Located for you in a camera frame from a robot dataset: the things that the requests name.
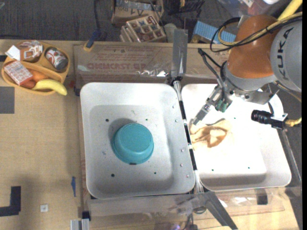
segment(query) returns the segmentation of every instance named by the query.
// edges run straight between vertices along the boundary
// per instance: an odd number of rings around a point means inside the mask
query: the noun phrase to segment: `teal bowl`
[[[151,132],[143,125],[130,123],[113,136],[112,150],[125,163],[140,164],[151,157],[154,149]]]

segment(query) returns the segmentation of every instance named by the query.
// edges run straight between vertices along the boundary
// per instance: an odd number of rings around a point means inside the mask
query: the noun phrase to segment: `soda can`
[[[45,56],[57,70],[62,70],[68,64],[68,59],[57,48],[48,49]]]

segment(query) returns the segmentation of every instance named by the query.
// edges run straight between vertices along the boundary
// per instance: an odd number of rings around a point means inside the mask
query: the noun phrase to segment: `wooden surface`
[[[16,42],[18,40],[0,40],[0,55]],[[71,59],[74,59],[73,45],[82,43],[47,42],[65,50]],[[64,82],[68,88],[67,96],[39,96],[15,89],[15,113],[0,114],[0,207],[10,204],[11,186],[21,186],[22,189],[21,212],[18,216],[0,217],[0,229],[68,230],[70,220],[81,216],[82,146],[79,142],[78,97],[69,87],[71,80],[74,80],[73,67]],[[8,84],[0,78],[0,86]],[[76,178],[76,197],[71,186],[72,177]],[[244,230],[297,230],[290,201],[287,198],[282,201],[283,211],[237,216],[233,220],[239,229]],[[48,212],[40,212],[41,204],[48,204]],[[218,227],[215,219],[197,220],[195,223],[199,229],[229,229]],[[93,229],[160,228],[116,226]]]

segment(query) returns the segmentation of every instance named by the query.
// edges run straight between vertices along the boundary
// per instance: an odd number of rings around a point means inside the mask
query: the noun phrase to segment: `yellow banana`
[[[54,90],[62,95],[67,95],[65,86],[53,79],[42,79],[36,83],[32,90]]]

